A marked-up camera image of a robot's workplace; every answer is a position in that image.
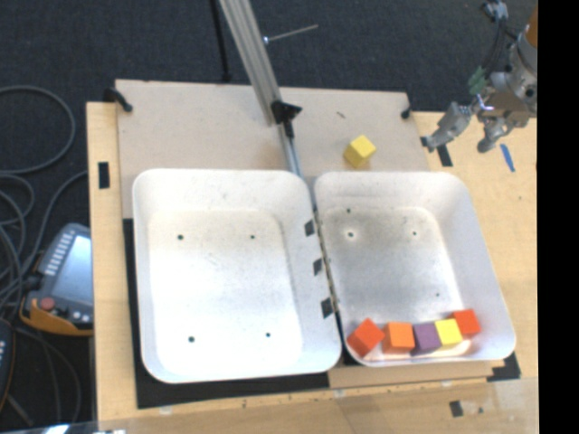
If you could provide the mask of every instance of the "white tray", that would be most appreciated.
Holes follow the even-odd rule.
[[[467,188],[431,172],[334,172],[315,184],[318,219],[347,338],[367,317],[419,324],[473,308],[482,332],[451,350],[361,364],[501,360],[515,333]]]
[[[142,358],[154,377],[209,382],[334,366],[341,342],[322,306],[327,274],[297,176],[149,170],[134,183],[133,210]]]

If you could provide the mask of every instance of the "wooden table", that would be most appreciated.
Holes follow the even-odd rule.
[[[352,97],[356,100],[359,94]],[[440,117],[440,113],[413,113],[411,127],[417,127],[421,136],[428,135],[436,128]],[[482,134],[479,123],[473,123],[462,137],[448,145],[453,167],[442,167],[436,153],[429,154],[424,150],[424,158],[432,170],[455,174],[470,189],[517,334],[516,354],[522,380],[488,383],[484,377],[473,378],[457,373],[450,378],[451,381],[446,377],[445,381],[433,381],[432,377],[426,381],[418,372],[406,375],[403,380],[394,378],[390,383],[375,387],[350,384],[346,385],[350,389],[339,391],[224,399],[139,410],[121,227],[117,106],[89,103],[87,119],[97,413],[103,426],[109,426],[108,429],[125,427],[138,432],[153,432],[160,428],[172,432],[194,432],[196,426],[199,432],[239,433],[267,428],[266,420],[277,417],[280,422],[285,420],[288,423],[285,426],[288,432],[310,431],[312,422],[316,423],[317,432],[358,432],[360,426],[364,426],[363,432],[375,432],[372,429],[379,428],[384,410],[393,407],[401,413],[400,422],[403,422],[405,413],[408,420],[420,423],[401,405],[403,398],[408,398],[410,403],[413,397],[429,394],[424,403],[431,403],[432,410],[443,406],[441,419],[446,423],[457,419],[448,410],[448,401],[445,401],[448,397],[456,400],[478,397],[481,401],[476,403],[484,404],[484,400],[507,401],[515,394],[526,403],[513,408],[508,403],[493,402],[486,412],[492,411],[494,415],[488,415],[487,420],[502,422],[503,417],[515,416],[515,411],[517,417],[525,420],[524,428],[530,426],[532,429],[537,414],[538,390],[535,121],[503,141],[513,156],[516,172],[510,171],[499,149],[485,155],[478,154],[476,143]],[[110,182],[106,192],[99,189],[99,163],[102,162],[109,165]],[[360,419],[360,411],[367,411],[367,416]],[[468,417],[460,418],[462,424],[457,426],[464,429],[463,421]],[[475,418],[467,422],[480,422]],[[276,423],[272,426],[283,431]],[[532,432],[517,430],[522,426],[515,423],[512,431]],[[392,429],[387,432],[397,432],[396,427]]]

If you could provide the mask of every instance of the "wooden block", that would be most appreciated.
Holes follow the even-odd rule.
[[[374,144],[365,135],[361,135],[347,146],[344,157],[357,169],[368,162],[370,156],[375,152]]]
[[[367,318],[346,341],[360,357],[365,357],[383,339],[382,330],[370,318]]]
[[[406,354],[416,346],[413,326],[410,323],[390,322],[382,331],[382,352],[385,354]]]
[[[413,331],[416,346],[411,351],[411,355],[429,354],[442,347],[441,339],[434,323],[414,325]]]
[[[441,349],[451,349],[462,342],[459,324],[454,318],[446,318],[434,322],[438,336],[441,339]]]
[[[480,323],[474,310],[469,308],[467,310],[458,310],[452,312],[449,318],[454,318],[459,325],[460,333],[465,337],[473,337],[480,333]]]

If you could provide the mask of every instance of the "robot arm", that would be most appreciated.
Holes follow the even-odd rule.
[[[470,77],[472,102],[467,106],[451,103],[438,123],[439,128],[426,137],[430,151],[451,142],[473,116],[484,125],[485,136],[478,145],[481,153],[494,148],[513,128],[525,127],[530,118],[536,118],[538,6],[519,35],[508,31],[507,6],[501,0],[487,0],[483,9],[497,26],[495,42]],[[508,65],[503,71],[495,71],[507,36],[515,39],[508,47]]]

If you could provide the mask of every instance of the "table surface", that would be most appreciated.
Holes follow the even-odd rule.
[[[325,96],[328,90],[308,90],[308,94],[309,96]],[[364,98],[375,95],[375,92],[367,92],[366,95],[364,92],[340,92],[340,94],[343,95],[341,101],[346,103],[344,108],[348,108],[348,101],[355,105]],[[394,97],[396,98],[394,101],[397,107],[396,114],[399,114],[400,94],[394,94]],[[308,407],[308,413],[314,417],[321,417],[320,420],[337,420],[330,412],[338,410],[345,424],[341,430],[336,428],[333,432],[356,432],[356,427],[348,415],[349,412],[344,409],[345,404],[351,405],[348,405],[349,410],[352,410],[352,406],[356,406],[356,410],[361,410],[360,403],[364,400],[372,407],[376,404],[387,406],[389,403],[395,403],[388,399],[388,394],[392,393],[424,390],[436,392],[448,389],[450,384],[448,381],[427,382],[422,378],[423,375],[417,373],[405,375],[404,381],[396,378],[389,381],[386,378],[379,386],[356,387],[355,384],[351,384],[351,389],[338,392],[280,394],[139,410],[135,390],[128,291],[124,267],[124,240],[121,227],[123,212],[119,171],[118,117],[119,112],[114,104],[89,103],[87,105],[98,420],[118,420],[119,422],[121,420],[157,420],[165,423],[163,425],[170,429],[179,428],[191,432],[190,426],[188,429],[184,427],[187,425],[188,416],[195,416],[195,414],[198,416],[204,413],[204,416],[209,417],[208,420],[212,416],[216,416],[219,420],[227,420],[229,417],[230,422],[244,419],[247,432],[251,432],[252,424],[247,421],[246,409],[255,407],[263,410],[264,407],[283,405],[283,413],[279,416],[287,416],[296,427],[306,423],[306,419],[299,420],[295,416],[292,418],[291,413],[294,415],[297,412],[301,413],[305,407]],[[413,113],[409,127],[416,127],[416,133],[420,136],[429,135],[435,130],[440,117],[441,113]],[[508,146],[513,157],[515,172],[509,169],[499,148],[485,155],[480,155],[476,151],[476,144],[481,134],[481,125],[474,121],[460,138],[448,144],[453,162],[452,167],[443,167],[438,155],[428,153],[426,149],[423,150],[423,159],[433,171],[449,172],[458,176],[470,190],[475,211],[479,216],[480,228],[517,334],[516,354],[523,379],[520,382],[512,382],[509,386],[504,383],[502,386],[497,386],[496,383],[487,383],[485,378],[469,378],[468,372],[464,374],[450,372],[451,378],[444,377],[445,380],[452,379],[451,391],[463,391],[461,393],[465,396],[471,397],[475,392],[477,394],[484,392],[487,394],[485,397],[496,399],[501,391],[515,391],[524,393],[525,397],[530,397],[534,401],[538,386],[536,121],[531,120],[525,129],[516,130],[502,142]],[[110,187],[106,192],[99,190],[98,163],[101,162],[109,163]],[[350,381],[353,377],[356,376],[354,374],[347,376]],[[343,399],[347,395],[357,396],[358,402],[344,402],[350,399],[349,397]],[[444,392],[440,400],[447,395],[447,392]],[[319,404],[320,401],[329,404],[327,406],[329,411],[325,411],[326,405]],[[501,416],[507,416],[507,413],[510,413],[508,416],[512,416],[509,411],[512,407],[505,406],[505,408],[501,404],[494,407],[498,413],[500,412],[498,420]],[[221,415],[213,415],[215,410],[218,410]],[[525,426],[529,422],[532,424],[532,421],[528,420],[533,420],[536,416],[535,404],[527,404],[523,412],[521,416],[527,420]],[[200,431],[207,432],[207,425],[204,425],[204,430]],[[244,432],[244,430],[237,429],[236,432]]]

